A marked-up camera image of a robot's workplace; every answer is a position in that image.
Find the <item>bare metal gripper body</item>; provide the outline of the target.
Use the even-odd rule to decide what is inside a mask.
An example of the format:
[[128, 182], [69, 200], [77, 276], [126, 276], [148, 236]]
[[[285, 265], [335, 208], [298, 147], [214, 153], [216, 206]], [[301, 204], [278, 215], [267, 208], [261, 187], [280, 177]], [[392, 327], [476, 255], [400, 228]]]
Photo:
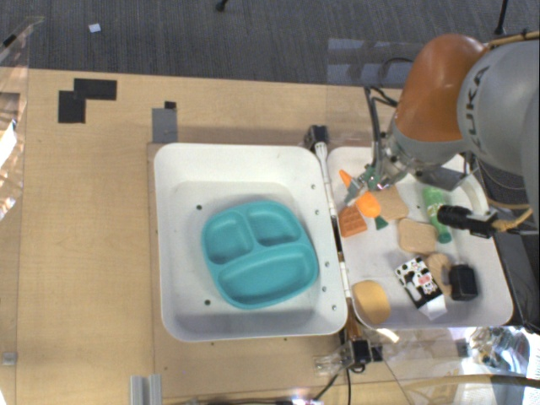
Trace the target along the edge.
[[384, 151], [375, 151], [373, 159], [365, 166], [360, 181], [369, 189], [386, 189], [396, 185], [418, 168], [414, 157], [404, 154], [387, 155]]

